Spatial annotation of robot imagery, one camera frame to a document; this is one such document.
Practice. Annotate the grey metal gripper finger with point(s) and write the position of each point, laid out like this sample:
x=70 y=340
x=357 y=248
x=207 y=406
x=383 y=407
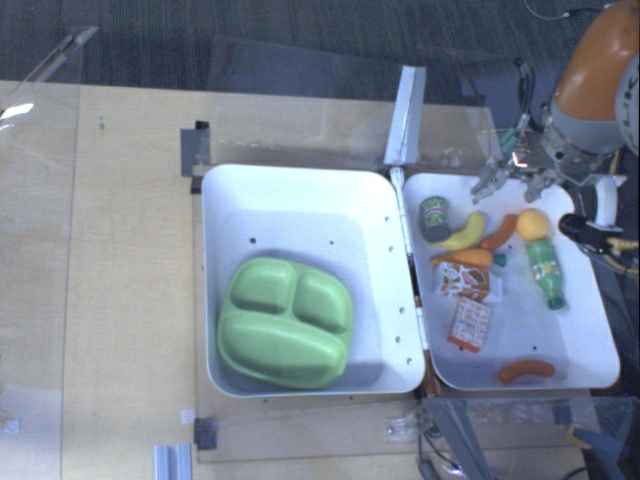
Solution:
x=540 y=183
x=487 y=180

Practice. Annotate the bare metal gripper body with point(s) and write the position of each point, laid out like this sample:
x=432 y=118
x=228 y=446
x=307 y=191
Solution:
x=539 y=157

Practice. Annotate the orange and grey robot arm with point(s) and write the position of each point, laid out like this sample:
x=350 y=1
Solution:
x=592 y=78

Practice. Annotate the orange fruit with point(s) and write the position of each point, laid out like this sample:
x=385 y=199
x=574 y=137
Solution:
x=533 y=224

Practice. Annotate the yellow banana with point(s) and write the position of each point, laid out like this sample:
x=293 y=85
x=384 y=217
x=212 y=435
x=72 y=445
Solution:
x=467 y=233

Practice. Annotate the straight orange sausage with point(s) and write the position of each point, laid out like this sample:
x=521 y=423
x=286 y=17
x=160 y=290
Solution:
x=500 y=235

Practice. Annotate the small green can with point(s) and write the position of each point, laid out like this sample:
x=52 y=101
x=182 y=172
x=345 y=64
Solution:
x=434 y=218

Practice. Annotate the orange carrot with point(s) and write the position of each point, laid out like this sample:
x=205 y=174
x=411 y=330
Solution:
x=467 y=258

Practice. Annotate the green plastic bottle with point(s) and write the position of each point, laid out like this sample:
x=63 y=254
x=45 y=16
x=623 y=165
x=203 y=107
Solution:
x=544 y=268

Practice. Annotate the white and orange carton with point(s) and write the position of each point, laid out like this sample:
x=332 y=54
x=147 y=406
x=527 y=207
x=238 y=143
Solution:
x=462 y=280

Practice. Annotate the orange packet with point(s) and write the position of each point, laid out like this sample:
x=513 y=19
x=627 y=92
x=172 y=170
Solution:
x=469 y=324

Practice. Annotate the white plastic tray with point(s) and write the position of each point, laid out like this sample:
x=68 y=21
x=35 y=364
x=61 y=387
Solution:
x=300 y=203
x=560 y=338

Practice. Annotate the curved orange sausage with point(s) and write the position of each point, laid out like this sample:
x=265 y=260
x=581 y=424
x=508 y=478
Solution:
x=525 y=370

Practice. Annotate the green divided plate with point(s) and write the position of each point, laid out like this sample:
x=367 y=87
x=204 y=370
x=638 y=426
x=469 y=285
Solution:
x=280 y=328

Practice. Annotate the black cylinder on white bracket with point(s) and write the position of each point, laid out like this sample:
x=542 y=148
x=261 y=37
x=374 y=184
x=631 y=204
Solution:
x=582 y=230

